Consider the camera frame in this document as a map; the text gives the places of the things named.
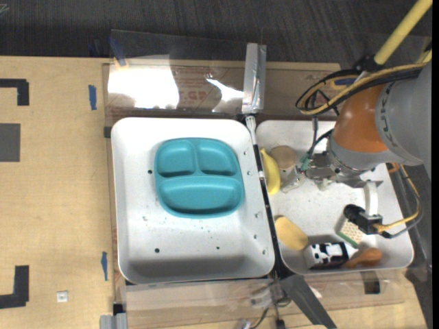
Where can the black cylinder on white bracket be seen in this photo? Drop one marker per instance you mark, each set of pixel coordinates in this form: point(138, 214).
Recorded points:
point(363, 218)

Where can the tan bread roll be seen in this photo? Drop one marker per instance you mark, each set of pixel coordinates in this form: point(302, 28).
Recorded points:
point(284, 156)

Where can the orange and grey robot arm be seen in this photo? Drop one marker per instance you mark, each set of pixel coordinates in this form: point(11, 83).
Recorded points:
point(363, 129)

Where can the black and white carton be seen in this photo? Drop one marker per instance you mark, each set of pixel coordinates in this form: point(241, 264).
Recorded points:
point(326, 255)

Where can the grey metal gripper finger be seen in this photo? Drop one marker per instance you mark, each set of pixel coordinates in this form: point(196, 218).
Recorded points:
point(287, 183)
point(300, 178)

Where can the yellow banana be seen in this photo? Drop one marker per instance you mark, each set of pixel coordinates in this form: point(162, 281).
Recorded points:
point(271, 173)

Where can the white plastic tray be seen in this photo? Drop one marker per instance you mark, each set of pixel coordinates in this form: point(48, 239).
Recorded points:
point(192, 245)
point(319, 204)

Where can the beige dotted biscuit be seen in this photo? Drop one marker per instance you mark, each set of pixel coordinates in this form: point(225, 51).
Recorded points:
point(350, 233)

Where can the brown chicken drumstick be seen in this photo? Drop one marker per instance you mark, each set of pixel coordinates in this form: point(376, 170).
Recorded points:
point(367, 257)

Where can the blue divided plate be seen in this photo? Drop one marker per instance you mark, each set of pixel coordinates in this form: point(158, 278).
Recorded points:
point(199, 190)

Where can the yellow oval toy food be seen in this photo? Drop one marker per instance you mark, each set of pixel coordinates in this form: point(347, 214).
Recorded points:
point(291, 234)

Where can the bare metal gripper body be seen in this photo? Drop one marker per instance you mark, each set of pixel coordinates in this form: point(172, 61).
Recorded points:
point(322, 166)

